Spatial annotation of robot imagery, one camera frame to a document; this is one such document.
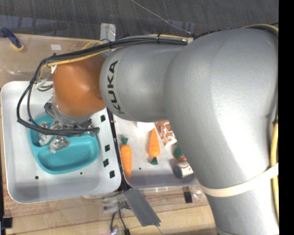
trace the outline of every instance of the turquoise plastic bowl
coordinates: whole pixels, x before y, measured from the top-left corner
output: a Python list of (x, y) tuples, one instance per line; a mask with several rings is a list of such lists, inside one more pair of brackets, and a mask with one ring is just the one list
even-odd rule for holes
[[(46, 121), (49, 126), (53, 123), (49, 115), (35, 119), (38, 124), (42, 121)], [(81, 137), (66, 137), (71, 141), (70, 145), (56, 153), (49, 152), (49, 144), (53, 138), (44, 146), (40, 146), (39, 139), (38, 132), (30, 129), (29, 140), (35, 159), (41, 169), (51, 174), (81, 169), (94, 162), (99, 155), (99, 143), (96, 136), (91, 137), (87, 133)]]

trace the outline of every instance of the white strap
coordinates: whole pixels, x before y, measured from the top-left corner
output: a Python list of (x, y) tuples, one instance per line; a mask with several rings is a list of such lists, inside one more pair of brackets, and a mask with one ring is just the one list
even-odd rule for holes
[(213, 196), (213, 197), (230, 197), (235, 196), (244, 192), (247, 192), (257, 186), (259, 183), (267, 181), (275, 176), (279, 175), (279, 163), (276, 163), (273, 167), (265, 170), (258, 176), (241, 183), (239, 185), (235, 185), (228, 188), (223, 189), (211, 189), (204, 186), (201, 186), (202, 190), (205, 194)]

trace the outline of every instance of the orange carrot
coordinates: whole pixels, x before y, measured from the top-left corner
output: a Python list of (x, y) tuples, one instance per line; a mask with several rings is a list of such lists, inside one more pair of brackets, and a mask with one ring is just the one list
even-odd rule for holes
[(121, 161), (126, 177), (130, 178), (132, 173), (132, 148), (127, 144), (128, 138), (121, 138), (121, 140), (123, 144), (120, 148)]
[(156, 134), (156, 129), (153, 129), (151, 131), (148, 152), (149, 152), (149, 155), (152, 157), (151, 164), (157, 165), (158, 164), (157, 157), (160, 154), (160, 146), (159, 146), (159, 141)]

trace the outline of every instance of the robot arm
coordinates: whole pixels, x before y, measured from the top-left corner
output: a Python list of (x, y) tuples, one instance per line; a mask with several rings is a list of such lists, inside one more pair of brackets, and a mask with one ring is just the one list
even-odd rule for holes
[[(197, 179), (210, 192), (244, 185), (270, 168), (277, 38), (264, 30), (245, 28), (211, 33), (189, 44), (164, 42), (159, 44), (159, 37), (148, 43), (124, 39), (91, 49), (121, 47), (101, 68), (99, 87), (106, 107), (128, 120), (169, 119)], [(49, 62), (56, 64), (56, 58)], [(67, 118), (58, 112), (58, 118), (71, 123), (81, 117)], [(63, 130), (62, 136), (88, 130)], [(279, 233), (270, 178), (240, 193), (206, 195), (220, 235)]]

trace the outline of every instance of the blue clamp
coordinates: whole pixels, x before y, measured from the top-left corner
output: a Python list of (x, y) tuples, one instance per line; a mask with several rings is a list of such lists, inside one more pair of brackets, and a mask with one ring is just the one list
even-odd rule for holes
[(9, 30), (8, 28), (3, 27), (1, 29), (1, 32), (6, 36), (10, 41), (10, 45), (17, 51), (22, 51), (24, 48), (24, 45), (22, 45), (19, 41), (19, 39), (14, 35), (14, 33)]

